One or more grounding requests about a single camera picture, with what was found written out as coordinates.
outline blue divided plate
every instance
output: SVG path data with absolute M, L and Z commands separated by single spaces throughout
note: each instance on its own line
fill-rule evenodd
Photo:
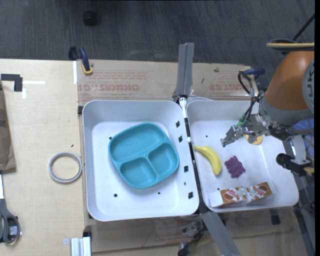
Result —
M 163 181 L 179 167 L 179 156 L 172 142 L 151 122 L 115 135 L 109 142 L 108 152 L 120 176 L 136 189 Z

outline scissors handle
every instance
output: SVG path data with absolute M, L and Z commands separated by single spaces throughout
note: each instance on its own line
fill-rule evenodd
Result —
M 10 234 L 10 227 L 16 226 L 16 234 Z M 5 199 L 0 199 L 0 239 L 7 244 L 13 243 L 20 234 L 20 224 L 16 216 L 12 215 L 6 205 Z

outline dark floor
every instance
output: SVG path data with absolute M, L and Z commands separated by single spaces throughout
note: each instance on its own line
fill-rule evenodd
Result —
M 90 59 L 177 62 L 179 44 L 194 42 L 193 62 L 265 68 L 266 87 L 283 58 L 266 43 L 292 39 L 314 12 L 315 0 L 1 0 L 0 58 L 68 60 L 76 46 Z M 314 40 L 313 21 L 298 41 Z

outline white ring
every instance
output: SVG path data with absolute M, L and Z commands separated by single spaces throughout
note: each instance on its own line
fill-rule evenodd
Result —
M 58 178 L 56 175 L 54 175 L 54 173 L 52 172 L 52 165 L 54 163 L 54 161 L 60 157 L 71 157 L 73 158 L 74 160 L 76 160 L 76 162 L 78 163 L 79 165 L 79 170 L 78 170 L 78 173 L 73 177 L 73 178 L 69 178 L 69 179 L 62 179 L 62 178 Z M 79 156 L 77 156 L 76 154 L 72 153 L 72 152 L 60 152 L 60 153 L 57 153 L 55 154 L 50 162 L 49 162 L 49 174 L 51 176 L 51 178 L 55 181 L 55 182 L 58 182 L 58 183 L 64 183 L 64 184 L 68 184 L 68 183 L 71 183 L 71 182 L 74 182 L 76 179 L 78 179 L 81 175 L 81 172 L 82 172 L 82 166 L 81 166 L 81 159 Z

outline light wood surface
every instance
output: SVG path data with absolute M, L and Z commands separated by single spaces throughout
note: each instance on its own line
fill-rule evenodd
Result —
M 73 63 L 0 59 L 0 67 L 0 73 L 19 74 L 24 81 L 45 81 L 26 85 L 26 99 L 14 92 L 13 82 L 2 82 L 17 164 L 15 170 L 3 174 L 4 196 L 8 209 L 19 218 L 22 236 L 12 246 L 0 243 L 0 256 L 69 256 L 70 246 L 63 244 L 64 238 L 81 238 L 85 228 L 83 183 L 81 178 L 71 184 L 54 182 L 48 164 L 58 152 L 81 155 Z M 69 158 L 57 160 L 53 167 L 63 178 L 77 171 Z M 234 236 L 239 236 L 238 230 L 231 227 Z M 294 218 L 283 230 L 252 236 L 248 229 L 247 233 L 234 240 L 243 255 L 307 255 Z M 219 255 L 214 243 L 207 246 L 211 246 L 211 255 Z M 177 252 L 177 245 L 168 245 L 94 255 L 176 256 Z

